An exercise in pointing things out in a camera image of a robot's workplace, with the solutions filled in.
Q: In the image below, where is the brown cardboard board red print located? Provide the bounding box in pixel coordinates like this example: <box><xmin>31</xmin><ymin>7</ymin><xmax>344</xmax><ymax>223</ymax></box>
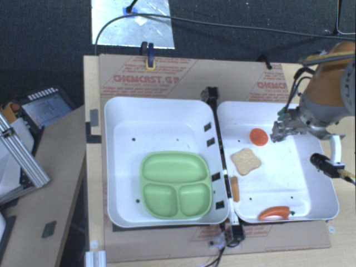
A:
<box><xmin>98</xmin><ymin>53</ymin><xmax>332</xmax><ymax>263</ymax></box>

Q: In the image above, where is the green divided plate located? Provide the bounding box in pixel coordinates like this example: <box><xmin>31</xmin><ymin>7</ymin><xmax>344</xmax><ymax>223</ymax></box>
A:
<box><xmin>139</xmin><ymin>150</ymin><xmax>214</xmax><ymax>220</ymax></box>

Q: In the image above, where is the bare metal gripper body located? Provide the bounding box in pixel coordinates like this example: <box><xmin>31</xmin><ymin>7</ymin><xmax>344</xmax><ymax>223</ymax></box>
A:
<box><xmin>281</xmin><ymin>108</ymin><xmax>346</xmax><ymax>141</ymax></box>

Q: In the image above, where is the white plastic tray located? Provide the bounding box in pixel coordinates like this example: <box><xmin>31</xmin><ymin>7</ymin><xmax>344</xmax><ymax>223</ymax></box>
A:
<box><xmin>104</xmin><ymin>96</ymin><xmax>231</xmax><ymax>229</ymax></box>
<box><xmin>216</xmin><ymin>101</ymin><xmax>340</xmax><ymax>224</ymax></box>

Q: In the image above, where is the black cylinder on white bracket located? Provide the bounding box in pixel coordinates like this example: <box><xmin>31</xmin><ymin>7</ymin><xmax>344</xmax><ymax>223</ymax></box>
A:
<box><xmin>310</xmin><ymin>134</ymin><xmax>346</xmax><ymax>179</ymax></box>

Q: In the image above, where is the red tomato slice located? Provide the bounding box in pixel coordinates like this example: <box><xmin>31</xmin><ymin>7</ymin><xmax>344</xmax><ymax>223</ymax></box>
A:
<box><xmin>249</xmin><ymin>128</ymin><xmax>269</xmax><ymax>147</ymax></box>

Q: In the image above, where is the orange chili pepper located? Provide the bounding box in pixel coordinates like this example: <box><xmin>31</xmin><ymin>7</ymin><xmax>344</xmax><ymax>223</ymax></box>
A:
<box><xmin>258</xmin><ymin>206</ymin><xmax>296</xmax><ymax>222</ymax></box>

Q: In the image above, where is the thin black and white rod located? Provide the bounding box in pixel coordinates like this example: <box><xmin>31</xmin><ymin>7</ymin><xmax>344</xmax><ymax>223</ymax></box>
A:
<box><xmin>210</xmin><ymin>98</ymin><xmax>238</xmax><ymax>225</ymax></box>

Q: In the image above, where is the orange sausage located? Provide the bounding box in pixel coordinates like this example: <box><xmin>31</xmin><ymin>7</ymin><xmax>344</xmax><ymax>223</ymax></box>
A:
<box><xmin>230</xmin><ymin>176</ymin><xmax>240</xmax><ymax>202</ymax></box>

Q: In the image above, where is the beige bread slice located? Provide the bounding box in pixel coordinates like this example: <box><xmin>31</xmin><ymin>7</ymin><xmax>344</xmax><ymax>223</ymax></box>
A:
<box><xmin>231</xmin><ymin>148</ymin><xmax>263</xmax><ymax>176</ymax></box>

